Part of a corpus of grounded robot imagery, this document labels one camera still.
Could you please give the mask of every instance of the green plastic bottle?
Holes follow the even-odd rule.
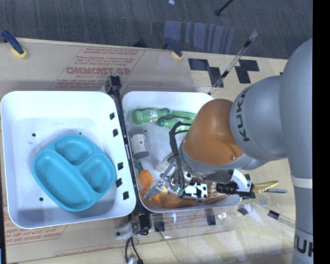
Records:
[[[132,118],[135,124],[151,123],[158,121],[162,117],[169,117],[169,116],[171,116],[171,111],[168,108],[136,109],[132,113]]]
[[[172,117],[178,117],[193,121],[194,118],[196,117],[196,114],[190,112],[172,111]]]
[[[161,127],[168,127],[168,128],[172,128],[177,122],[182,122],[182,123],[192,123],[193,120],[188,120],[188,119],[184,119],[184,118],[171,118],[171,119],[165,119],[165,118],[160,118],[158,121],[159,126]],[[187,125],[180,125],[176,128],[176,132],[177,131],[182,131],[182,130],[188,130],[190,128],[190,126]]]

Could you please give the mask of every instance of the cable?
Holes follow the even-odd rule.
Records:
[[[174,124],[174,126],[172,126],[171,130],[169,131],[169,137],[170,137],[170,147],[171,147],[171,150],[172,150],[172,153],[174,155],[175,162],[176,162],[176,170],[175,171],[178,172],[178,175],[179,175],[179,185],[180,185],[181,189],[184,190],[184,188],[185,188],[185,176],[184,176],[183,171],[182,171],[182,164],[181,164],[181,161],[180,161],[180,158],[179,158],[179,151],[178,151],[178,148],[177,148],[177,143],[176,143],[176,138],[175,138],[176,134],[179,134],[179,133],[182,133],[182,132],[187,132],[187,130],[181,130],[181,131],[176,132],[177,127],[181,126],[181,125],[191,126],[190,123],[177,122],[176,124]]]
[[[138,260],[137,260],[137,264],[143,264],[143,260],[139,257],[139,254],[138,252],[136,251],[136,248],[134,247],[134,243],[133,243],[133,236],[131,236],[127,242],[126,242],[126,248],[125,248],[125,260],[126,260],[126,263],[129,262],[129,258],[127,257],[127,248],[130,244],[130,242],[132,243],[132,248],[134,250],[134,252],[136,253],[137,257],[138,257]]]

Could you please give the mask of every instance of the blue plate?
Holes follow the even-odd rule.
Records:
[[[68,211],[93,206],[116,179],[112,161],[80,134],[60,137],[33,161],[33,175],[46,194]]]

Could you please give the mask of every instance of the gray carpet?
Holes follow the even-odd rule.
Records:
[[[17,37],[288,59],[312,37],[313,0],[0,0],[1,32]]]

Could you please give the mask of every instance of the blue clamp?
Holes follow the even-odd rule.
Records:
[[[4,37],[4,39],[6,41],[8,41],[11,44],[11,46],[12,46],[11,51],[16,56],[18,56],[20,58],[24,58],[27,55],[27,51],[24,48],[22,48],[22,46],[17,41],[17,39],[15,38],[15,36],[13,36],[7,30],[3,30],[3,32],[1,33],[1,35],[2,35],[2,37]]]
[[[181,52],[180,46],[178,46],[176,41],[169,37],[165,37],[165,44],[169,45],[169,47],[172,49],[172,56],[175,57],[177,60],[182,61],[183,54]]]

